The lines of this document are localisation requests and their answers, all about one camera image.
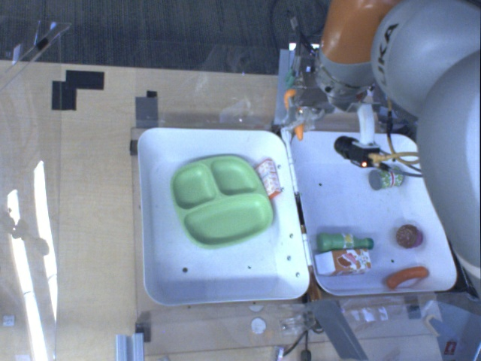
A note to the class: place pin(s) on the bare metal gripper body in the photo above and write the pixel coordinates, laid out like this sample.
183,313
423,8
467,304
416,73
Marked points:
310,90

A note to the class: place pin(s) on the orange carrot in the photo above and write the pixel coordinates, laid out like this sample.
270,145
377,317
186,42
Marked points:
299,132

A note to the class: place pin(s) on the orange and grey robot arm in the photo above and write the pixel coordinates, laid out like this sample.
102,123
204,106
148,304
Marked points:
421,51

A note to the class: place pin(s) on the red and white carton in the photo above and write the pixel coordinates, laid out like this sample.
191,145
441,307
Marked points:
270,177

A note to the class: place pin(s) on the green and white can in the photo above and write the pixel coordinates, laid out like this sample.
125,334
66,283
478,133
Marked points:
387,179

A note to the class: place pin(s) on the white plastic tray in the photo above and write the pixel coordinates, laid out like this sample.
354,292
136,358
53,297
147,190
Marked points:
225,276
345,209

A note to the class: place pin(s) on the green bottle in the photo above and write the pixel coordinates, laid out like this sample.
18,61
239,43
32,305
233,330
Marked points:
338,241

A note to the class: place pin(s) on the green divided plate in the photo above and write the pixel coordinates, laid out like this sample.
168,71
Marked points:
221,216

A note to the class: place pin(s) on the orange and white carton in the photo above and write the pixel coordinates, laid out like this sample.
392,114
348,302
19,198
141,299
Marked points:
345,261

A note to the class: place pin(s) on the orange sausage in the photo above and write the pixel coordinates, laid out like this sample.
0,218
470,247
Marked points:
407,276

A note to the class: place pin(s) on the black cylinder on white bracket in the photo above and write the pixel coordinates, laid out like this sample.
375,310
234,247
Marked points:
353,149

